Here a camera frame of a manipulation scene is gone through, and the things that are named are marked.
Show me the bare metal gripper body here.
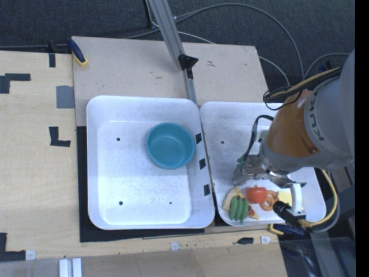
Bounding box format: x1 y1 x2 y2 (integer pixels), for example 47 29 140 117
241 154 291 189

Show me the yellow pizza slice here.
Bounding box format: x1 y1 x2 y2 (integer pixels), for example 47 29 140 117
223 186 259 220

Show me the green banana bunch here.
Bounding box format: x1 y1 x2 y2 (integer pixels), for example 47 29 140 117
229 196 250 223

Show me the brown pretzel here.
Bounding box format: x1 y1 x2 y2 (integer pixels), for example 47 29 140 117
259 190 279 212

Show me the pale yellow biscuit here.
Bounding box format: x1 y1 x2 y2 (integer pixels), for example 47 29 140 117
277 191 293 206

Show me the white plastic tray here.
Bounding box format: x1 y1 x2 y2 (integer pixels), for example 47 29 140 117
199 101 327 227
86 95 216 231

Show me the blue bowl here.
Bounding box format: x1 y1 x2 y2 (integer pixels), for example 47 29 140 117
145 122 197 170

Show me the pale wood board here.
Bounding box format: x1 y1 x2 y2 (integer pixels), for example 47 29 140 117
71 36 280 242

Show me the black cylinder on white bracket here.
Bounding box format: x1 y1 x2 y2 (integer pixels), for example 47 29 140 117
272 182 308 228

